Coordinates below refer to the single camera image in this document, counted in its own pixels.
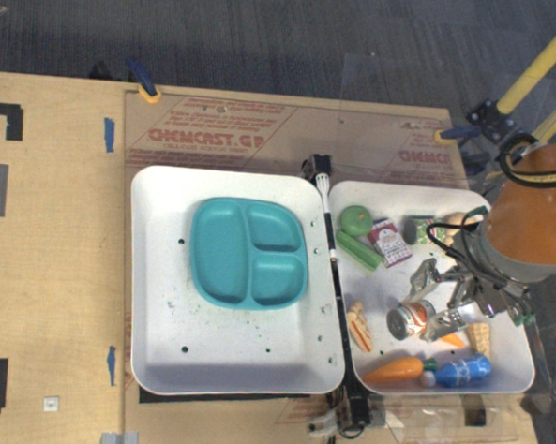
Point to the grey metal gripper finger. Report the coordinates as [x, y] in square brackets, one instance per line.
[422, 279]
[445, 323]

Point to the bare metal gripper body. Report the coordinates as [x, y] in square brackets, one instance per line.
[483, 290]

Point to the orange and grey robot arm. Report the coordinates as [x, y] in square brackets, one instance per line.
[532, 208]

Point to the orange toy wedge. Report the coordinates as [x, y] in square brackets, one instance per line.
[454, 340]

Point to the white plastic tray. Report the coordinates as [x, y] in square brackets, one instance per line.
[387, 284]
[162, 279]

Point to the tan toy waffle biscuit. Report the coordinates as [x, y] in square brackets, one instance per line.
[480, 339]

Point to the orange and white can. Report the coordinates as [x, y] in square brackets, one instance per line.
[406, 320]

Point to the green and white can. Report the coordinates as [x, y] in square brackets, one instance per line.
[420, 230]

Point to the red and white carton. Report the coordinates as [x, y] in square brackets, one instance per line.
[389, 242]

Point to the blue bottle with white cap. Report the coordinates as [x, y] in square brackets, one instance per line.
[461, 370]

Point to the beige rounded toy food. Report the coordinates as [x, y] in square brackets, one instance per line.
[454, 222]

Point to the green toy celery stick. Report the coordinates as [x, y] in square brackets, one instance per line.
[358, 250]

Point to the orange toy carrot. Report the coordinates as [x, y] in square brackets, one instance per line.
[393, 370]

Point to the toy sandwich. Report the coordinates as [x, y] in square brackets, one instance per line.
[361, 327]

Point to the thin black and white rod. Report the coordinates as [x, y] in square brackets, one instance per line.
[336, 276]

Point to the green toy apple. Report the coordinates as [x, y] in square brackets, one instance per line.
[355, 220]

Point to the teal divided plate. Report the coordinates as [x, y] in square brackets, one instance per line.
[224, 250]

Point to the brown cardboard board red print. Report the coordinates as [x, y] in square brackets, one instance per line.
[274, 131]

